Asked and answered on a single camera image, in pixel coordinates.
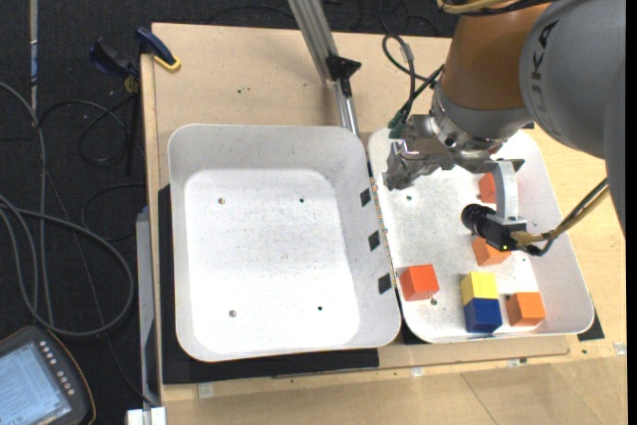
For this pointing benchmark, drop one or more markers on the white plastic tray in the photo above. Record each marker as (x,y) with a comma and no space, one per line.
(433,234)
(274,254)

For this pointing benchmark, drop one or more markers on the red-orange cube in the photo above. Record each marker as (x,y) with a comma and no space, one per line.
(418,282)

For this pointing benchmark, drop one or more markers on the blue cube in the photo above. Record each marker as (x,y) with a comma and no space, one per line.
(483,315)

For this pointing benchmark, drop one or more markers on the black cylinder on white bracket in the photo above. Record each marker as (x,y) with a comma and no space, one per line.
(490,226)

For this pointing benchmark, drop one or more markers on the pale wood board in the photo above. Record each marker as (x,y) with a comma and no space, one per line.
(239,74)

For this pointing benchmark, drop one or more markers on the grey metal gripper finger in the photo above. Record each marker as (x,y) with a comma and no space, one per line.
(416,175)
(393,174)

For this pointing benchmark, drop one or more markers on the orange cube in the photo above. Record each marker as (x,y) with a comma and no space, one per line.
(525,308)
(488,188)
(485,254)

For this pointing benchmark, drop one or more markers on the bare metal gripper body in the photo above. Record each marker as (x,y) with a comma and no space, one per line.
(434,145)

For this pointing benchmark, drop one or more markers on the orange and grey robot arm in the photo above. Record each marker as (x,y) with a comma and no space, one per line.
(497,60)

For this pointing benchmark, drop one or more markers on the yellow cube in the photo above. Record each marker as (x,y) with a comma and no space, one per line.
(479,286)

